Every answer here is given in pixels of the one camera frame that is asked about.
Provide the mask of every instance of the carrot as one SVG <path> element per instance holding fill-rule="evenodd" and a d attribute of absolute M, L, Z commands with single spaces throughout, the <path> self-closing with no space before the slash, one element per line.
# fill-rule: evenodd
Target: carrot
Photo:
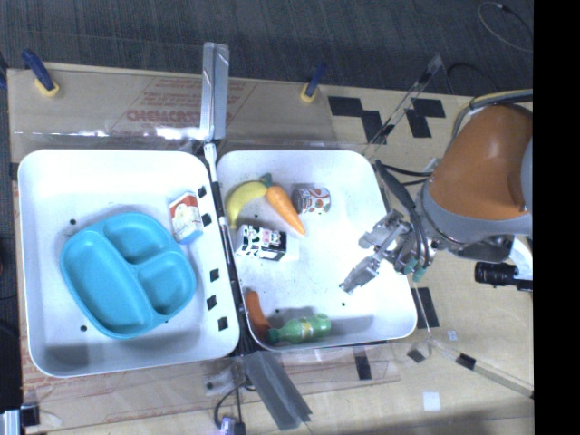
<path fill-rule="evenodd" d="M 260 306 L 260 298 L 257 292 L 250 291 L 246 293 L 246 310 L 250 319 L 252 329 L 260 340 L 266 338 L 266 332 L 272 328 Z"/>
<path fill-rule="evenodd" d="M 278 186 L 272 185 L 272 175 L 268 172 L 260 181 L 267 187 L 266 199 L 268 203 L 275 209 L 284 221 L 292 226 L 300 235 L 306 235 L 306 229 L 298 213 L 296 212 L 292 200 L 288 197 L 285 190 Z"/>

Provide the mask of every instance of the yellow banana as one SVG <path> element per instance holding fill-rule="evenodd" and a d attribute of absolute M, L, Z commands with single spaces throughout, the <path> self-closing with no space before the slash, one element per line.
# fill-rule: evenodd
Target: yellow banana
<path fill-rule="evenodd" d="M 237 187 L 226 202 L 226 213 L 229 225 L 232 228 L 236 228 L 237 217 L 246 203 L 254 198 L 263 197 L 266 191 L 266 185 L 258 180 L 250 180 Z"/>

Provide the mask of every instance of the blue plate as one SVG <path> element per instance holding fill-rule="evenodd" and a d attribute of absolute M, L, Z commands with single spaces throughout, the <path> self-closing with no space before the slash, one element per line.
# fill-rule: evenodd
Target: blue plate
<path fill-rule="evenodd" d="M 72 236 L 61 252 L 64 280 L 92 324 L 117 339 L 168 321 L 191 301 L 196 277 L 156 219 L 130 212 Z"/>

